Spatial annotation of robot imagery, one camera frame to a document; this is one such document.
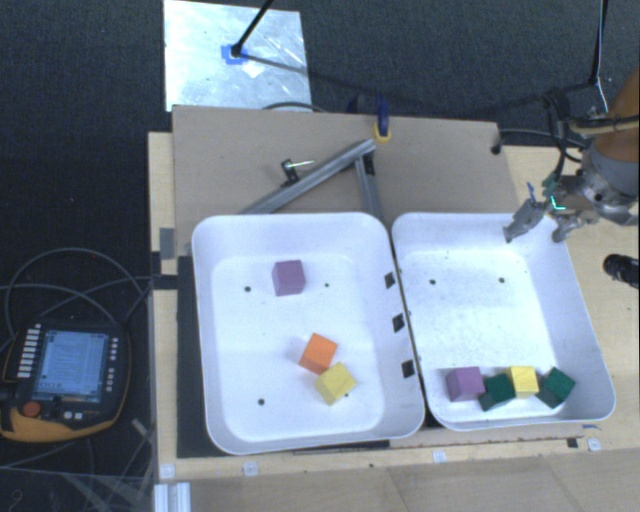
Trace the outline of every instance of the yellow cube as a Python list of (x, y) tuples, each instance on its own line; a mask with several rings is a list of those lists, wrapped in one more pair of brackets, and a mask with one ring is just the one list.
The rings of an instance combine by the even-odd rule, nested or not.
[(531, 366), (510, 366), (507, 375), (518, 398), (529, 398), (540, 391), (536, 371)]
[(342, 363), (336, 363), (316, 379), (315, 388), (328, 405), (343, 397), (356, 385), (355, 379)]

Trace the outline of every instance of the orange cube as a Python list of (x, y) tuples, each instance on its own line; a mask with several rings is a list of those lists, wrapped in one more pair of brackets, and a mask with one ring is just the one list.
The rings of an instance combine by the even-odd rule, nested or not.
[(337, 343), (319, 334), (313, 334), (298, 364), (313, 373), (320, 375), (331, 366), (331, 359), (338, 348)]

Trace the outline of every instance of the metal bracket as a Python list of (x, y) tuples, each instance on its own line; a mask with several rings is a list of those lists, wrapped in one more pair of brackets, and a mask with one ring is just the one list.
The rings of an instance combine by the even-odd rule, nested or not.
[(155, 512), (191, 512), (189, 482), (156, 484), (153, 488)]
[(288, 178), (285, 186), (244, 208), (240, 213), (273, 213), (355, 163), (365, 209), (371, 215), (382, 220), (382, 208), (373, 170), (375, 149), (375, 143), (371, 139), (350, 146), (321, 164), (317, 169), (310, 171), (303, 178), (299, 178), (296, 174), (295, 178), (291, 179), (287, 171), (291, 172), (293, 165), (287, 160), (282, 163), (282, 168)]

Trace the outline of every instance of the aluminum foil sheet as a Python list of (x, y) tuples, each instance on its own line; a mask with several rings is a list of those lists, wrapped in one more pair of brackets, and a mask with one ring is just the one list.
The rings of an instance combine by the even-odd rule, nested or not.
[(269, 10), (228, 55), (258, 9), (165, 0), (166, 110), (173, 105), (264, 108), (311, 103), (300, 14)]

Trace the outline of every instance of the red emergency stop button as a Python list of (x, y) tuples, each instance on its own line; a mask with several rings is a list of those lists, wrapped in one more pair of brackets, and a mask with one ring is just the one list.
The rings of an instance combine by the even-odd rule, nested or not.
[(40, 406), (40, 402), (27, 402), (22, 406), (22, 415), (27, 418), (37, 418), (40, 416), (40, 411), (42, 407)]

